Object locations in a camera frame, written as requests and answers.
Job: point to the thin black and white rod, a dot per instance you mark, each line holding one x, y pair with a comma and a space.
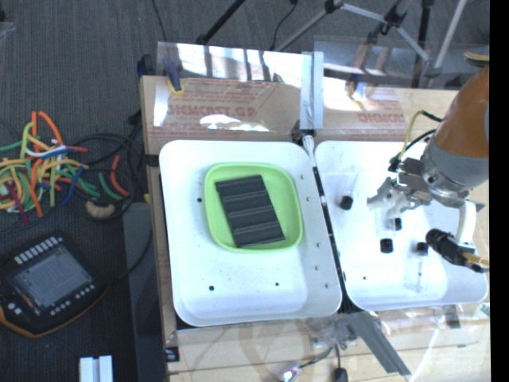
327, 217

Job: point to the black cylinder on white bracket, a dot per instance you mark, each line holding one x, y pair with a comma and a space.
449, 247

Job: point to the white plastic tray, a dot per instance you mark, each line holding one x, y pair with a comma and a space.
242, 285
366, 289

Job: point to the brown cardboard board red print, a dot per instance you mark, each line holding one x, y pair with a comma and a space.
254, 106

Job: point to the clear bottle with black cap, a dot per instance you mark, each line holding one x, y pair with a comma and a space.
386, 245
397, 224
346, 202
418, 269

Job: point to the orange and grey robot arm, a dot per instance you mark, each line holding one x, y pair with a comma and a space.
463, 129

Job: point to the green plate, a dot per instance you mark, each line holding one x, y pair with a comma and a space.
292, 205

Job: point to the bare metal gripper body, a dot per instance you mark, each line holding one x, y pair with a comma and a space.
415, 183

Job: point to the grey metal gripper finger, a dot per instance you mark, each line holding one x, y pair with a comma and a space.
399, 209
379, 194

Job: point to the black ribbed slab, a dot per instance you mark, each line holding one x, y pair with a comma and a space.
249, 211

